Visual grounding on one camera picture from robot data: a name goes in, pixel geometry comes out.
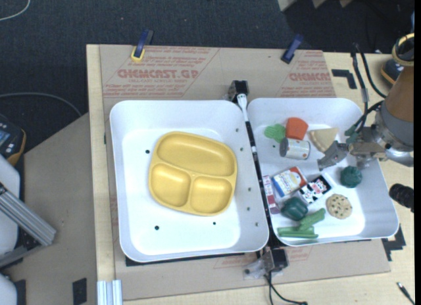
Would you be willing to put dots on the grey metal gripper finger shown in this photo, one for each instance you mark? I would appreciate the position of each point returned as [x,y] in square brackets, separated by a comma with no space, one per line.
[329,162]
[338,147]

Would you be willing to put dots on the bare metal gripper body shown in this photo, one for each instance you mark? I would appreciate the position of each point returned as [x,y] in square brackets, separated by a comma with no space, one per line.
[366,150]

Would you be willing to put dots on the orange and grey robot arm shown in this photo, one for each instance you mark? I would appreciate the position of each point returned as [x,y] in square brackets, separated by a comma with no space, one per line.
[399,100]

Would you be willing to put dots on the beige toy pie slice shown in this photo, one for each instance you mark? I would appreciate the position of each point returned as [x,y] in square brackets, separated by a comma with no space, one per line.
[324,137]

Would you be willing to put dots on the dark green round toy vegetable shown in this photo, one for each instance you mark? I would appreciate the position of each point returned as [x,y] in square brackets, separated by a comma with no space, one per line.
[351,177]

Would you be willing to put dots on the black and white cow carton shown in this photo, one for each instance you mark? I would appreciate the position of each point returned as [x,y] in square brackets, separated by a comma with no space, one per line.
[315,190]

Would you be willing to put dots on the small white can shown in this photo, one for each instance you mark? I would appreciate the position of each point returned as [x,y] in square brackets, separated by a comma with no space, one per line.
[296,148]

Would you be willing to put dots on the white blue and orange carton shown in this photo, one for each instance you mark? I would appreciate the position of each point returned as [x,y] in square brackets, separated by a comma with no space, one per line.
[288,182]

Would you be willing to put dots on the beige chocolate chip biscuit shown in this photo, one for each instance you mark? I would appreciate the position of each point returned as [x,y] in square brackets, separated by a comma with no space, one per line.
[339,206]

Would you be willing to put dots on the orange toy wedge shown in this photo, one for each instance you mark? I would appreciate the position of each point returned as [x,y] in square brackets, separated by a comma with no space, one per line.
[296,129]

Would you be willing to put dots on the white plastic tray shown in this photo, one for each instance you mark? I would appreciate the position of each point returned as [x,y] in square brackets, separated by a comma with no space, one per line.
[371,205]
[138,218]

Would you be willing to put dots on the dark green toy pepper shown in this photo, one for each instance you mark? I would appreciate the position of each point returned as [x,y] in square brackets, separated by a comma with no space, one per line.
[293,208]

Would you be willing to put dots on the green toy pickle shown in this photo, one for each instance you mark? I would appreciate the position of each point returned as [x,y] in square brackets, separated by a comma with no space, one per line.
[312,220]

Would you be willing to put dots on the red and white packet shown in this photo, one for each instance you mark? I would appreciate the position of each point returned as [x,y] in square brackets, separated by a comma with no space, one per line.
[270,195]

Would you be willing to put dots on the thin black and white rod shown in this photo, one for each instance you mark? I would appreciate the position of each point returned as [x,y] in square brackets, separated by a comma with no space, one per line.
[253,147]

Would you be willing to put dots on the green toy celery stalk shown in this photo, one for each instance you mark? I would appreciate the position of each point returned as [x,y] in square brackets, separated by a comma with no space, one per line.
[296,232]

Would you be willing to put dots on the yellow divided plate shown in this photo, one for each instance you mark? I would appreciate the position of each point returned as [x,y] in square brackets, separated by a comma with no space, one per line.
[192,172]

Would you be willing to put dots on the brown cardboard board red print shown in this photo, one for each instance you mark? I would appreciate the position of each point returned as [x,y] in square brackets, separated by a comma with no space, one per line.
[184,73]

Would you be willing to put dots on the black cylinder on white bracket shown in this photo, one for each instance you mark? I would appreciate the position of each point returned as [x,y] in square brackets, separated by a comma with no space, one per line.
[402,195]

